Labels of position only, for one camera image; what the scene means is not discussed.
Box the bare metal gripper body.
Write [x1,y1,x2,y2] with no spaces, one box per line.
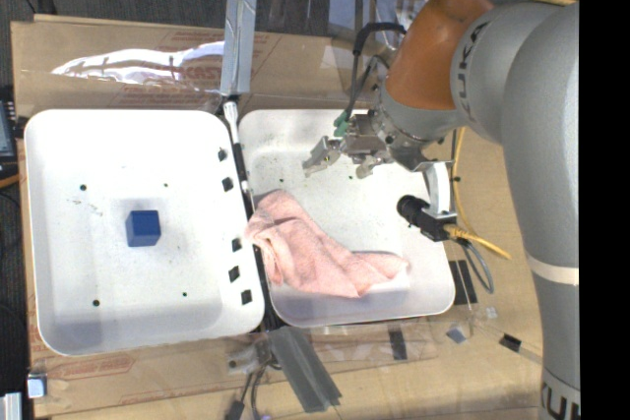
[342,109,430,172]

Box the white plastic tray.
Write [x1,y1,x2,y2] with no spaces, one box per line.
[23,108,266,357]
[237,107,457,329]

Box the pink cloth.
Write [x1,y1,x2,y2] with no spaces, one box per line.
[243,189,410,299]

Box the brown cardboard board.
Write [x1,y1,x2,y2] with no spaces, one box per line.
[9,13,545,419]

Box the blue cube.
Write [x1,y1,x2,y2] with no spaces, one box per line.
[124,210,162,248]

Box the black cylinder on white bracket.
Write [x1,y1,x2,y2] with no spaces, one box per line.
[396,159,458,243]

